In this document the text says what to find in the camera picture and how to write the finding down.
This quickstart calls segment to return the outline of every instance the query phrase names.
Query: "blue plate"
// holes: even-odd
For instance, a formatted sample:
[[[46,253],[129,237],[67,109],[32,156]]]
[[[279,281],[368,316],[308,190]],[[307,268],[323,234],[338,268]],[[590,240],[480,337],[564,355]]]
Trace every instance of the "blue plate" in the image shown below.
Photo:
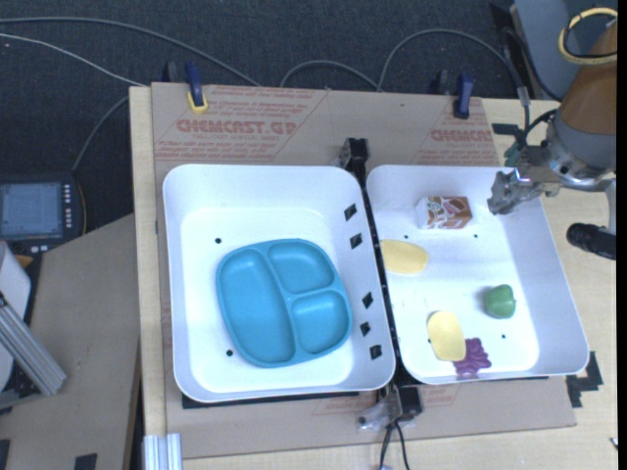
[[[217,267],[217,300],[237,350],[262,367],[311,360],[353,328],[346,291],[316,244],[281,239],[246,246]]]

